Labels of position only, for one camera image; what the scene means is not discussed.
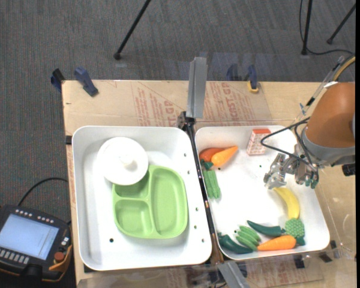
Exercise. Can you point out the dark green pepper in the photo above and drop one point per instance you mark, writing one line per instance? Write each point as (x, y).
(232, 246)
(265, 229)

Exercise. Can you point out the black tripod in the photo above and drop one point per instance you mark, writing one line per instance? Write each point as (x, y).
(307, 25)
(135, 24)

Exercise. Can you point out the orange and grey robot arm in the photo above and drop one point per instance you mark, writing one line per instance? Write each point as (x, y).
(333, 115)

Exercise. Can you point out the green grapes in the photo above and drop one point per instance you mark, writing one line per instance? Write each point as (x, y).
(294, 227)

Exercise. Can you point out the orange and white carton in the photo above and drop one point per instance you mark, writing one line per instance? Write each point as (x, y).
(255, 142)

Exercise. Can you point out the red-orange carrot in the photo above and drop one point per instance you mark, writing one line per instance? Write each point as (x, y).
(207, 153)

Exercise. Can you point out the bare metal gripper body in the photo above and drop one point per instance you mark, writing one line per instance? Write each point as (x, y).
(302, 167)

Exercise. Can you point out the yellow banana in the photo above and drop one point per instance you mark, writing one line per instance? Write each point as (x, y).
(291, 201)

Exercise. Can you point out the white plastic tray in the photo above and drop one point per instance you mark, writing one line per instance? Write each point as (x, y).
(246, 190)
(93, 220)

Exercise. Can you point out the white round bowl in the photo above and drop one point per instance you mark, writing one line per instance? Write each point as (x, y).
(120, 160)

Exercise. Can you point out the green pea pods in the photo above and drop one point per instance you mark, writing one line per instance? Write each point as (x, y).
(248, 237)

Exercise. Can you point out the orange carrot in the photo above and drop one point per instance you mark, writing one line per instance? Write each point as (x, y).
(279, 243)
(225, 156)

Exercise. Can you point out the brown cardboard board red print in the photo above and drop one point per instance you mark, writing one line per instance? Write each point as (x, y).
(132, 106)

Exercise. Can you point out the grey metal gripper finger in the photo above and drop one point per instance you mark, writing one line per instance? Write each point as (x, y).
(273, 180)
(279, 161)

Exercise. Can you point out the green divided plate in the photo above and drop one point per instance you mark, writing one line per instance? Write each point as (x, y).
(168, 202)

